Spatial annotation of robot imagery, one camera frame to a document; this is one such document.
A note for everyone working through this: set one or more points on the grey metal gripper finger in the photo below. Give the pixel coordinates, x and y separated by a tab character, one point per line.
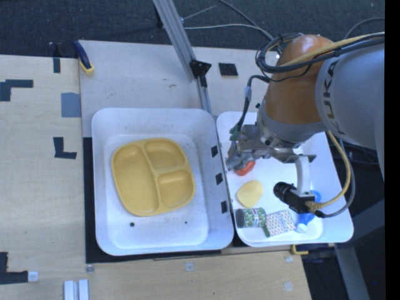
246	162
232	159

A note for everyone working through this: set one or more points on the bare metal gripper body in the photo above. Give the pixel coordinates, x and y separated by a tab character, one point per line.
254	147

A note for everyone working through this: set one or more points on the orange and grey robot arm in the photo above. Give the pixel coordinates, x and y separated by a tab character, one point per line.
293	98

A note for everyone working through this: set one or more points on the orange toy food piece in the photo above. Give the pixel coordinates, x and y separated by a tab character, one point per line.
245	170

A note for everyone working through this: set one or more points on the yellow biscuit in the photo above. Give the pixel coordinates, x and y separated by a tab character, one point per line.
250	194

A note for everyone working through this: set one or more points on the green and white can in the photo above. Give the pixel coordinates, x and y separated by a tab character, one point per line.
251	217

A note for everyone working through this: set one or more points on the white red patterned packet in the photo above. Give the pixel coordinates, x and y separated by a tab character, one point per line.
281	222

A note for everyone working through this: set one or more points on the white plastic tray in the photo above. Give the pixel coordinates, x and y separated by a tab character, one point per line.
200	233
334	227

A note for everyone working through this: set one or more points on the blue bottle with white cap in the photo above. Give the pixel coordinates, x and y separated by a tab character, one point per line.
304	222

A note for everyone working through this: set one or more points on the yellow divided plate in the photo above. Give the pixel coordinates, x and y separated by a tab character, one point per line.
134	180

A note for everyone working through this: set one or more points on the pale wood board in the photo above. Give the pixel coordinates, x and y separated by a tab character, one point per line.
134	73

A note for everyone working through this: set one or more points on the black cylinder on white bracket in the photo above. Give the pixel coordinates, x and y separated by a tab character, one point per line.
293	197

